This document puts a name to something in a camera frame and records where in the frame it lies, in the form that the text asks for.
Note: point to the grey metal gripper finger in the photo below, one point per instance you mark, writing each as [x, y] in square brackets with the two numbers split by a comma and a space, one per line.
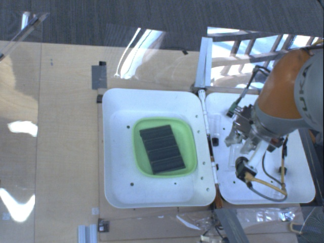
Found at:
[233, 135]
[249, 146]

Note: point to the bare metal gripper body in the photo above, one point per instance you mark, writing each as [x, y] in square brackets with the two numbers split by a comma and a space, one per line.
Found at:
[245, 121]

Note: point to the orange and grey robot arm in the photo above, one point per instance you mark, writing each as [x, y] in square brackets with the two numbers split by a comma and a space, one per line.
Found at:
[281, 95]

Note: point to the clear plastic bottle, black cap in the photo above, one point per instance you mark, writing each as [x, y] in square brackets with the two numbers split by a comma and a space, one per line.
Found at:
[216, 128]

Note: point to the thin black and white rod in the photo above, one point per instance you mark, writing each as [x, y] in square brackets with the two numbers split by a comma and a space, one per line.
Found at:
[205, 115]

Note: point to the green plate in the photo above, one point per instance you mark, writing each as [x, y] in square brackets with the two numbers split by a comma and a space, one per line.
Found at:
[192, 145]

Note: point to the white plastic tray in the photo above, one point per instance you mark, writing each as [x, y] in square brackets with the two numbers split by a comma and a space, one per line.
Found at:
[119, 161]
[298, 176]

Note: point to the dark ribbed rectangular block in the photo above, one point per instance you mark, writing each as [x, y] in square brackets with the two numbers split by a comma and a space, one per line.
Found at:
[162, 149]

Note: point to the black cylinder on white bracket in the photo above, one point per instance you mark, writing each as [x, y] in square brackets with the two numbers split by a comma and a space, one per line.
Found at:
[243, 166]

